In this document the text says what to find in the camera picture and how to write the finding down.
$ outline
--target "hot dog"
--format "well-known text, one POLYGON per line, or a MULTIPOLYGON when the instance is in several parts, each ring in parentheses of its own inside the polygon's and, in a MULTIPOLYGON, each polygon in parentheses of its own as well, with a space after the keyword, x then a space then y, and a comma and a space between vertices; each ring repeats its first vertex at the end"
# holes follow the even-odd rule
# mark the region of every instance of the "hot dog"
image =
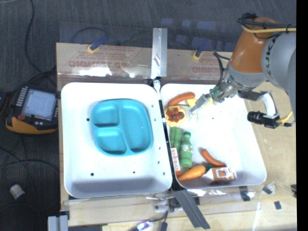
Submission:
POLYGON ((216 160, 213 158, 210 153, 207 151, 207 149, 202 149, 201 150, 201 155, 202 157, 213 167, 226 167, 227 165, 221 161, 216 160))
POLYGON ((195 98, 195 94, 193 92, 186 92, 186 93, 180 94, 180 95, 174 97, 173 99, 171 99, 168 102, 168 106, 174 106, 174 105, 177 105, 178 103, 180 103, 184 100, 193 99, 193 98, 195 98))

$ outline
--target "robotic arm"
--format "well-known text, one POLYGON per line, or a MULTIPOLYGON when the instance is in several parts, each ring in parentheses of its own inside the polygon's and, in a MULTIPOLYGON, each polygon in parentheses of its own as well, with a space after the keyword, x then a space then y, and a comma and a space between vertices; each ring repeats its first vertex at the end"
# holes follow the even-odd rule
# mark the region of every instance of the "robotic arm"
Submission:
POLYGON ((296 27, 284 26, 266 17, 246 14, 239 22, 244 28, 231 59, 218 84, 196 102, 213 99, 221 103, 238 95, 248 100, 262 100, 267 113, 249 112, 247 119, 269 128, 282 125, 274 100, 269 92, 253 89, 268 80, 285 90, 290 98, 294 118, 296 116, 296 27))

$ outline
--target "blue clamp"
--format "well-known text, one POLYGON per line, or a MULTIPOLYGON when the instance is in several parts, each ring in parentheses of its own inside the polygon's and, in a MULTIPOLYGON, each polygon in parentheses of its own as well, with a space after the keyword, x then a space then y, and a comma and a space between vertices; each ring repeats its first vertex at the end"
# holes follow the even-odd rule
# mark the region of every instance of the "blue clamp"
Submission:
POLYGON ((88 52, 91 54, 95 53, 96 51, 99 50, 100 45, 104 44, 108 39, 109 39, 108 35, 100 37, 93 44, 88 46, 88 52))
POLYGON ((192 55, 193 59, 199 60, 201 58, 201 53, 204 49, 205 43, 206 43, 206 40, 204 40, 202 44, 200 45, 200 47, 197 50, 195 50, 195 52, 192 55))

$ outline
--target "orange carrot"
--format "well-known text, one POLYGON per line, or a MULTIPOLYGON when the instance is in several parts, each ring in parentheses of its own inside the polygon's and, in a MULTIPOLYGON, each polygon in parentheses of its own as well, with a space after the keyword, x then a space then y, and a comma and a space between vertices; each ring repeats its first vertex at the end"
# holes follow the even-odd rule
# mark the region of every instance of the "orange carrot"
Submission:
POLYGON ((202 149, 201 150, 201 155, 202 157, 213 167, 226 167, 227 165, 221 161, 216 160, 213 158, 210 153, 207 151, 207 149, 202 149))
POLYGON ((205 172, 206 172, 206 168, 203 165, 197 165, 197 166, 190 168, 183 174, 181 174, 178 177, 178 180, 182 181, 182 180, 195 179, 195 178, 201 177, 203 174, 205 174, 205 172))
POLYGON ((193 98, 195 98, 195 94, 193 92, 186 92, 186 93, 180 94, 180 95, 174 97, 173 99, 171 99, 168 102, 168 106, 174 106, 174 105, 177 105, 178 103, 180 103, 184 100, 193 99, 193 98))

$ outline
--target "blue divided dish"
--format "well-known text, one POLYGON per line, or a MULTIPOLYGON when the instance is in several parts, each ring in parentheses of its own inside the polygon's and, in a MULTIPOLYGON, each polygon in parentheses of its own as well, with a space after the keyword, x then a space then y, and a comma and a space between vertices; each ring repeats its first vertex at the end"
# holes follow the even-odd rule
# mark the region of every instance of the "blue divided dish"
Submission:
POLYGON ((134 155, 153 144, 148 113, 133 99, 112 99, 97 104, 91 113, 91 125, 96 146, 106 155, 134 155))

